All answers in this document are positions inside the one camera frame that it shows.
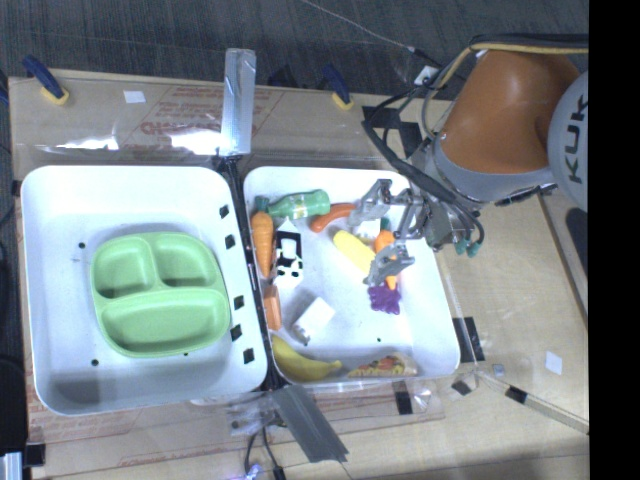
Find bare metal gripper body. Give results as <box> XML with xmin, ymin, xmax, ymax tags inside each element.
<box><xmin>392</xmin><ymin>187</ymin><xmax>484</xmax><ymax>254</ymax></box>

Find purple grapes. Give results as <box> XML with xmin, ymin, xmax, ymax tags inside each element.
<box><xmin>367</xmin><ymin>284</ymin><xmax>403</xmax><ymax>317</ymax></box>

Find yellow corn cob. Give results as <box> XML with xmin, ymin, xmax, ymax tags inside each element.
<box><xmin>332</xmin><ymin>229</ymin><xmax>377</xmax><ymax>275</ymax></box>

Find orange sausage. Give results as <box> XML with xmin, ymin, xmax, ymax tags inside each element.
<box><xmin>308</xmin><ymin>202</ymin><xmax>358</xmax><ymax>234</ymax></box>

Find green plastic bottle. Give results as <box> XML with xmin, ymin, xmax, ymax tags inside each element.
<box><xmin>254</xmin><ymin>189</ymin><xmax>332</xmax><ymax>221</ymax></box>

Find white plastic tray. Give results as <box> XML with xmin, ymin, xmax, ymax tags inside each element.
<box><xmin>19</xmin><ymin>164</ymin><xmax>270</xmax><ymax>417</ymax></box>
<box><xmin>241</xmin><ymin>165</ymin><xmax>462</xmax><ymax>387</ymax></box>

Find black and white milk carton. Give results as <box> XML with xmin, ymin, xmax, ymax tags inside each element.
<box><xmin>271</xmin><ymin>217</ymin><xmax>306</xmax><ymax>290</ymax></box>

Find pizza slice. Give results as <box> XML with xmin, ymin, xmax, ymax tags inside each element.
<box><xmin>346</xmin><ymin>352</ymin><xmax>419</xmax><ymax>380</ymax></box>

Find brown cardboard board red print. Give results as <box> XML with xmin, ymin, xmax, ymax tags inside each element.
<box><xmin>7</xmin><ymin>67</ymin><xmax>481</xmax><ymax>474</ymax></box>

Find large orange carrot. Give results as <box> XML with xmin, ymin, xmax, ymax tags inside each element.
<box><xmin>250</xmin><ymin>210</ymin><xmax>276</xmax><ymax>280</ymax></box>

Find orange block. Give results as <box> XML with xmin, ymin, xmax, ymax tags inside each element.
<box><xmin>262</xmin><ymin>283</ymin><xmax>283</xmax><ymax>332</ymax></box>

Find yellow banana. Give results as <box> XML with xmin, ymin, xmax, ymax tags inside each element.
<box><xmin>270</xmin><ymin>334</ymin><xmax>344</xmax><ymax>383</ymax></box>

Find green divided plate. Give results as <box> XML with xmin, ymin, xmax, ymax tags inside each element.
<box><xmin>89</xmin><ymin>232</ymin><xmax>233</xmax><ymax>360</ymax></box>

